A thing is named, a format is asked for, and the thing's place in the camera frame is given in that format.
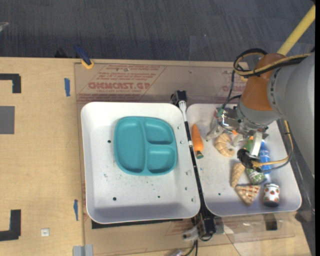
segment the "white and brown can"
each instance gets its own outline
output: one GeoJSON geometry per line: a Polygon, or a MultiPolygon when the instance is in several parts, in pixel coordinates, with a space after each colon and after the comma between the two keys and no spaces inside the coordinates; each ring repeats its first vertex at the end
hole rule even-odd
{"type": "Polygon", "coordinates": [[[280,203],[280,187],[273,183],[264,185],[263,204],[268,207],[277,207],[280,203]]]}

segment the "wooden surface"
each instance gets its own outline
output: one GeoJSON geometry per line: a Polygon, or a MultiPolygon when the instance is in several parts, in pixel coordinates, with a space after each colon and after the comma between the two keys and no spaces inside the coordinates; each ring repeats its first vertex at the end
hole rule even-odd
{"type": "MultiPolygon", "coordinates": [[[[151,60],[95,62],[154,63],[151,60]]],[[[0,58],[0,73],[20,74],[22,84],[22,93],[12,93],[11,81],[0,80],[0,106],[15,106],[14,134],[0,134],[0,231],[9,229],[10,210],[21,209],[21,236],[18,240],[0,241],[0,256],[70,256],[73,246],[85,244],[75,63],[79,60],[0,58]],[[64,78],[70,79],[69,97],[64,78]],[[74,200],[78,200],[79,221],[76,220],[74,200]],[[41,236],[43,228],[50,229],[50,236],[41,236]]],[[[156,63],[188,65],[183,61],[156,63]]],[[[219,63],[193,65],[218,67],[219,63]]],[[[237,242],[234,246],[205,246],[202,243],[198,255],[310,255],[301,224],[291,218],[290,225],[293,235],[287,238],[237,242]]],[[[143,255],[166,253],[158,251],[143,255]]]]}

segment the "orange carrot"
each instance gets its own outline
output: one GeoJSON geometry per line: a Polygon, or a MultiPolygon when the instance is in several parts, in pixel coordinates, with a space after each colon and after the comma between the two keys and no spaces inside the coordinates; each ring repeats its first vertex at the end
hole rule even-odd
{"type": "Polygon", "coordinates": [[[203,158],[204,155],[201,153],[201,151],[204,149],[204,143],[202,141],[198,126],[196,124],[194,124],[192,127],[191,139],[192,139],[196,158],[197,159],[203,158]]]}

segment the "blue bottle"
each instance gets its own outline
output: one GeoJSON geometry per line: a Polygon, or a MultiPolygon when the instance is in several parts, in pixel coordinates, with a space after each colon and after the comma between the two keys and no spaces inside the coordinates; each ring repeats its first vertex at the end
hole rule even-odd
{"type": "MultiPolygon", "coordinates": [[[[261,163],[266,163],[270,161],[269,149],[267,148],[264,141],[261,142],[259,157],[260,157],[261,163]]],[[[272,166],[270,164],[261,166],[261,169],[265,174],[269,174],[271,171],[267,171],[267,170],[270,170],[271,168],[272,166]]]]}

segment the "teal plate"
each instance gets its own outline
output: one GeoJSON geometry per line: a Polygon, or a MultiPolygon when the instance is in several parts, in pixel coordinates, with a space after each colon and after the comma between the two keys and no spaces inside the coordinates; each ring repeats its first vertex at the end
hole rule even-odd
{"type": "Polygon", "coordinates": [[[138,176],[164,175],[177,164],[177,144],[171,126],[158,118],[127,116],[114,130],[114,155],[119,168],[138,176]]]}

